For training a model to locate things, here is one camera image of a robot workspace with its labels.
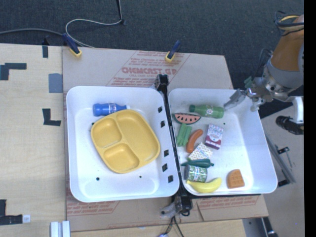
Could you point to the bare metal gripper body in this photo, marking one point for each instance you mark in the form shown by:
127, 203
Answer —
267, 90

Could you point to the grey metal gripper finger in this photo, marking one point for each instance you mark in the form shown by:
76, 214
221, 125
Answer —
235, 99
255, 105

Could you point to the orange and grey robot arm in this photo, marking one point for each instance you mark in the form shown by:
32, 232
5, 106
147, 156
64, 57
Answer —
287, 51

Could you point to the green bottle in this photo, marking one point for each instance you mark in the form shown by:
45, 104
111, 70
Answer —
209, 111

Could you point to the white plastic tray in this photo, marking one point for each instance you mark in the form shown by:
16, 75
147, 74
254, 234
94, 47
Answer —
249, 142
81, 142

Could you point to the red and white carton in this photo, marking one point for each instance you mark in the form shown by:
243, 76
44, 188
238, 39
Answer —
213, 137

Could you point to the watermelon slice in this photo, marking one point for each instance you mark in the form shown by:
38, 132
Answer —
186, 118

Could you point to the orange sausage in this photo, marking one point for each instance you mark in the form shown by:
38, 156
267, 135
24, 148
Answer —
193, 139

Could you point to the green asparagus bundle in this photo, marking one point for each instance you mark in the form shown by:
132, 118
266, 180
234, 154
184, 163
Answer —
183, 134

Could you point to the white patterned packet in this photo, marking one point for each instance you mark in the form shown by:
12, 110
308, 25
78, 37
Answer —
200, 152

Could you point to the thin black rod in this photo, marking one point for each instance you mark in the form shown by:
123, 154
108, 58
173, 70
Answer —
170, 122

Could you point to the dark green chili pepper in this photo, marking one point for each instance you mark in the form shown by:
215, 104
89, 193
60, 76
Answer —
200, 163

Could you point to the orange waffle biscuit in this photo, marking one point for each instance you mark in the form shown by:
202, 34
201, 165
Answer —
235, 179

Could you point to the green can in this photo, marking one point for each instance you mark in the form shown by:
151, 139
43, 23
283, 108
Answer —
196, 173

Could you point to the yellow banana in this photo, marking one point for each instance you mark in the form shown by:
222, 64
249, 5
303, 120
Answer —
206, 186

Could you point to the yellow divided plate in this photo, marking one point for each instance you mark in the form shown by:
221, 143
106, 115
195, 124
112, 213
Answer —
133, 130

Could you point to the blue bottle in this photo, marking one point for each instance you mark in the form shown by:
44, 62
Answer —
105, 109

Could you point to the brown cardboard board red print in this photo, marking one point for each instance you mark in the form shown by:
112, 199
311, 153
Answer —
98, 68

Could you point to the black cylinder on white bracket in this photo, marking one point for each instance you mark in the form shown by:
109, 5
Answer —
288, 125

